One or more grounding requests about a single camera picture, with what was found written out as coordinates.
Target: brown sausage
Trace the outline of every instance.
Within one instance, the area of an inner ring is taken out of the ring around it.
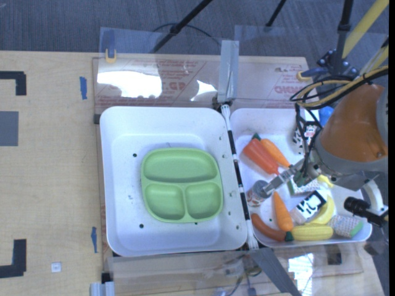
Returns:
[[[274,239],[276,241],[285,241],[285,231],[276,230],[267,226],[263,220],[260,219],[256,213],[251,214],[251,221],[255,228],[265,236]]]

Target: divided green plate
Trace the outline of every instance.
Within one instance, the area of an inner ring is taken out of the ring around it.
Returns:
[[[161,221],[204,221],[222,209],[217,162],[201,149],[170,147],[148,152],[141,164],[141,186],[148,212]]]

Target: gray square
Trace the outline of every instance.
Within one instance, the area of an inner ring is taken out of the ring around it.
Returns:
[[[18,145],[19,112],[0,111],[0,146]]]

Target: wooden table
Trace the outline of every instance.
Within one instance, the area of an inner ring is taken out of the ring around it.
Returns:
[[[101,281],[101,182],[97,125],[93,123],[93,58],[98,56],[0,52],[0,71],[27,76],[26,96],[15,95],[14,80],[0,80],[0,112],[18,112],[19,117],[17,146],[0,146],[0,265],[12,266],[14,240],[26,239],[27,243],[26,271],[23,276],[1,278],[0,295],[86,295],[91,283]],[[84,80],[86,97],[81,93]],[[319,291],[382,294],[370,255],[360,244],[353,251],[356,254],[350,255],[357,256],[357,263],[351,265],[350,274],[321,267],[327,271],[312,279],[315,295]],[[284,264],[289,263],[289,252],[276,254]],[[143,267],[144,259],[139,262]],[[272,283],[255,280],[261,295],[280,295]],[[259,290],[259,284],[265,287]]]

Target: white tray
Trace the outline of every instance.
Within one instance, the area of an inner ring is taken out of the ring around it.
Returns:
[[[107,240],[124,257],[233,250],[247,239],[246,222],[225,120],[205,108],[111,107],[100,118]],[[166,223],[144,206],[140,166],[163,147],[210,153],[223,183],[223,209],[209,221]]]
[[[258,133],[261,138],[269,138],[279,149],[286,155],[290,163],[296,163],[302,158],[298,154],[297,146],[292,142],[293,132],[295,129],[295,111],[290,109],[238,109],[231,114],[231,126],[233,137],[235,139],[236,151],[239,155],[239,168],[241,179],[245,192],[249,190],[255,181],[263,179],[270,181],[275,176],[268,175],[260,170],[252,161],[250,161],[241,151],[249,142],[254,133]],[[346,211],[343,203],[347,197],[353,196],[362,199],[361,191],[351,191],[343,187],[334,186],[329,189],[336,205],[336,211],[340,215],[352,216],[352,213]],[[278,190],[279,195],[284,200],[288,210],[294,208],[305,195],[290,196],[286,185]],[[249,207],[250,213],[256,212],[267,224],[277,228],[272,221],[275,220],[272,209],[272,198],[265,200],[259,208]],[[352,238],[344,238],[334,235],[331,239],[325,241],[292,241],[277,242],[261,234],[254,228],[256,238],[267,247],[300,247],[305,245],[322,245],[336,244],[345,242],[360,242],[367,240],[372,233],[372,225],[366,222],[366,219],[359,218],[364,222],[363,228]]]

